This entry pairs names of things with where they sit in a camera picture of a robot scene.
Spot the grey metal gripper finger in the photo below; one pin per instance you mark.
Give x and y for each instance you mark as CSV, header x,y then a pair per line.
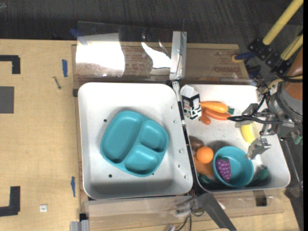
x,y
258,146
250,109

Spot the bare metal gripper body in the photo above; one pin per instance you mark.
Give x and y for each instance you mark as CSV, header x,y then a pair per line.
x,y
279,126

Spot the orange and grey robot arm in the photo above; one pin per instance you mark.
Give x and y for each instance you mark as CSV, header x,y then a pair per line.
x,y
297,85

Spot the yellow banana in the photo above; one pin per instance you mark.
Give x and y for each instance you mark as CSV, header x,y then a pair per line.
x,y
247,133

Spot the green rounded toy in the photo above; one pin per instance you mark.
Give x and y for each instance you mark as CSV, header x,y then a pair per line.
x,y
262,174

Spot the blue bowl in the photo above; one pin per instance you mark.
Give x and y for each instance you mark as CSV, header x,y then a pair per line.
x,y
240,170

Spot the white plastic tray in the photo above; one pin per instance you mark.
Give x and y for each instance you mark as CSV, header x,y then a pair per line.
x,y
96,100
226,133

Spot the orange carrot with green top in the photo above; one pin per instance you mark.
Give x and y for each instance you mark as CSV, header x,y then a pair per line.
x,y
215,106

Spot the purple grapes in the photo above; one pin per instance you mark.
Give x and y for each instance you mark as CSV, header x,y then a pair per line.
x,y
223,168

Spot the small orange-red sausage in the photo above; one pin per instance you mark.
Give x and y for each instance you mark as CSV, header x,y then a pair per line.
x,y
205,119

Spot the orange fruit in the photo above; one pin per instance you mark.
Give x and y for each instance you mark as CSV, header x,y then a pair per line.
x,y
205,154

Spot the white milk carton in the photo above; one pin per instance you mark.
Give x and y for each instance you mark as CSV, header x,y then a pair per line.
x,y
191,105

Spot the orange bread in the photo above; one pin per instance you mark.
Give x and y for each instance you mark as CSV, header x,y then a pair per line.
x,y
203,168

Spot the brown kiwi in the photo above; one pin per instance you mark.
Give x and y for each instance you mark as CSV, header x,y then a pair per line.
x,y
195,142

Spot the blue divided plate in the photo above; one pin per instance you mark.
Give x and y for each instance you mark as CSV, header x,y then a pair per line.
x,y
125,138

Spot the dark screw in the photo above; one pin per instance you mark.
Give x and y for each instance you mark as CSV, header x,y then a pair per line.
x,y
56,82

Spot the small white square block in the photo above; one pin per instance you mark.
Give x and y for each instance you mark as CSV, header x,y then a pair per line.
x,y
43,208

